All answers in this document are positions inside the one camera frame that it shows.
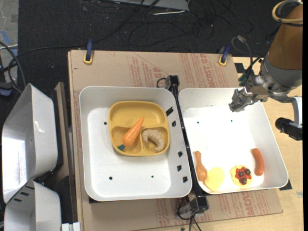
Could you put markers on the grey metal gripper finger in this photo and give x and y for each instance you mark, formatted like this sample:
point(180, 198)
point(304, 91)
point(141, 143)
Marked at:
point(235, 99)
point(245, 103)

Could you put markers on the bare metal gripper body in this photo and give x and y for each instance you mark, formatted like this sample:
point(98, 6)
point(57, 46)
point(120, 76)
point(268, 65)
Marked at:
point(258, 90)

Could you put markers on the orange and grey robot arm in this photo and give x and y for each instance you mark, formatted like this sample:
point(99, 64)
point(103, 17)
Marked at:
point(286, 44)

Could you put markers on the white plastic tray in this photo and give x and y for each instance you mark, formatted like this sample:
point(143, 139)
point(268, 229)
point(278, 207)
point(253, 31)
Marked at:
point(221, 138)
point(134, 174)

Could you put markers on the thin black rod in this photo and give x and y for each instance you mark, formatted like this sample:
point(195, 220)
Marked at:
point(185, 133)

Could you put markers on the orange sausage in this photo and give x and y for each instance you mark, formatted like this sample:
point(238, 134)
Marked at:
point(258, 162)

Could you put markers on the small round pizza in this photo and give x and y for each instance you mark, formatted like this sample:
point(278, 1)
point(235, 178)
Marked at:
point(241, 175)

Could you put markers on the orange chicken drumstick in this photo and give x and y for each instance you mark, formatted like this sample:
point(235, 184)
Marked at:
point(201, 171)

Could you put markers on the pale yellow round slice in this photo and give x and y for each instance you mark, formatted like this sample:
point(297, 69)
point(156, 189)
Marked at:
point(214, 179)

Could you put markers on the beige croissant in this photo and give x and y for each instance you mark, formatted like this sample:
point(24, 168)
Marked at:
point(156, 138)

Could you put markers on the yellow divided plate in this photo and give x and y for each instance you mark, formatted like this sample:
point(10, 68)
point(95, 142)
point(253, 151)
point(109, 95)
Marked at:
point(131, 112)

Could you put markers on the orange carrot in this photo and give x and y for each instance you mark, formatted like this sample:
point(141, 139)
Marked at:
point(132, 132)

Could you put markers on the brown cardboard board red print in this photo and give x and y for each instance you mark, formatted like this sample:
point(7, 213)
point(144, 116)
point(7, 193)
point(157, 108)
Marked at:
point(115, 68)

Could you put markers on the black cylinder on white bracket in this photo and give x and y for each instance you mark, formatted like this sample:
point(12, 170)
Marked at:
point(290, 127)

